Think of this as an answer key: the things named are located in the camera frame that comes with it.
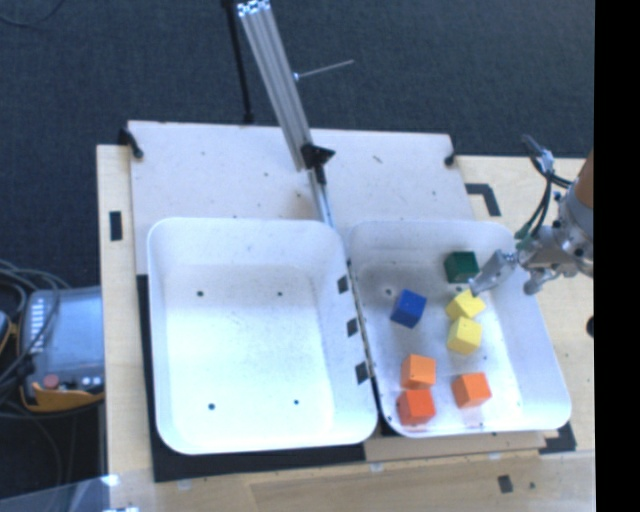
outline blue cube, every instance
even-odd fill
[[[402,290],[393,305],[391,320],[413,328],[418,323],[427,305],[427,298],[411,290]]]

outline red-orange cube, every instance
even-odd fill
[[[436,383],[436,360],[431,357],[408,355],[402,362],[400,385],[408,389],[429,388]]]
[[[397,405],[403,425],[426,423],[436,415],[430,389],[407,389],[400,395]]]
[[[460,408],[476,407],[491,398],[491,389],[484,372],[460,375],[451,384],[451,390]]]

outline dark floor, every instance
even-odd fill
[[[312,127],[448,133],[461,154],[524,155],[523,133],[559,157],[593,146],[595,0],[272,5],[294,71],[355,60],[300,82]],[[0,259],[98,284],[96,145],[130,119],[243,119],[225,12],[0,0],[0,17]],[[240,35],[256,122],[275,124]],[[95,411],[42,424],[65,479],[99,474]],[[52,485],[54,466],[38,427],[0,418],[0,497]]]

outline colored block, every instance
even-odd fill
[[[466,283],[480,272],[476,254],[471,251],[452,252],[444,260],[444,269],[450,283]]]
[[[427,298],[411,290],[402,290],[393,305],[391,320],[405,327],[415,327],[427,305]]]
[[[451,390],[460,408],[476,407],[491,398],[489,382],[483,372],[461,375],[453,381]]]
[[[403,425],[426,423],[436,415],[429,389],[407,389],[400,395],[397,406],[400,423]]]
[[[421,389],[436,383],[436,360],[431,357],[408,355],[402,362],[400,385],[403,388]]]
[[[445,311],[451,320],[457,320],[461,316],[473,318],[478,313],[484,311],[486,307],[486,304],[480,297],[474,297],[471,290],[466,289],[449,302]]]
[[[461,316],[449,328],[447,348],[468,355],[480,346],[481,338],[482,325]]]

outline white tray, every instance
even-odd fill
[[[513,245],[509,231],[488,222],[367,222],[352,230],[348,252],[382,414],[398,433],[435,437],[551,430],[569,419],[569,394],[536,298],[522,290],[523,270],[481,294],[487,308],[475,318],[483,326],[480,348],[464,356],[446,347],[451,320],[444,309],[467,285],[447,282],[445,258],[453,251],[474,251],[482,266],[496,249],[511,251]],[[413,329],[390,320],[403,288],[427,297]],[[432,394],[437,414],[425,424],[403,426],[396,400],[402,392],[401,364],[411,353],[436,359]],[[479,407],[459,409],[451,382],[475,371],[485,372],[493,396]]]
[[[156,421],[185,454],[365,440],[378,415],[343,244],[316,221],[170,218],[148,237]]]

